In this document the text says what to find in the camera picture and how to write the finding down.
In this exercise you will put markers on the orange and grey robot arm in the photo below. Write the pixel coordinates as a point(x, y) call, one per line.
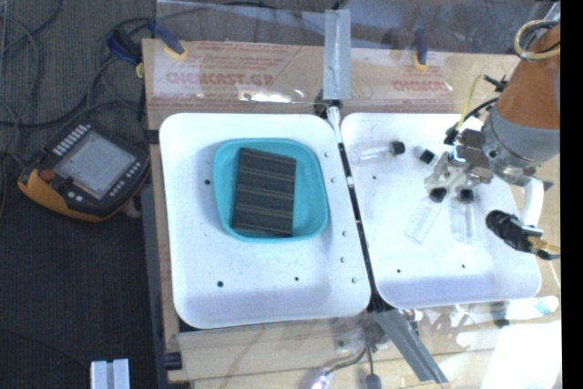
point(528, 91)

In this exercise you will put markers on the clear plastic bottle black cap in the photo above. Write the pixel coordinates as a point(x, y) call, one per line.
point(423, 218)
point(464, 218)
point(426, 156)
point(373, 150)

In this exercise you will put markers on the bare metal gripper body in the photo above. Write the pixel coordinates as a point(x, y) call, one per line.
point(473, 150)

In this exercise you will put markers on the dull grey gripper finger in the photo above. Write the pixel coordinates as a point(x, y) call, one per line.
point(439, 175)
point(465, 182)

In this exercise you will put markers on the black cylinder on white bracket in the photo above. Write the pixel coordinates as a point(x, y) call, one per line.
point(508, 225)

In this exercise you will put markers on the blue plate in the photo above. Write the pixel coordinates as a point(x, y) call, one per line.
point(309, 187)

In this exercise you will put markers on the brown cardboard board red print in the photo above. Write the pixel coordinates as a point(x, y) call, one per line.
point(273, 73)

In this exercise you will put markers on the white plastic tray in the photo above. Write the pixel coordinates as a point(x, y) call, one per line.
point(410, 269)
point(255, 282)

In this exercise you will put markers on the dark grey striped flat block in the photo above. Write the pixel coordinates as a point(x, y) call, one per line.
point(264, 191)

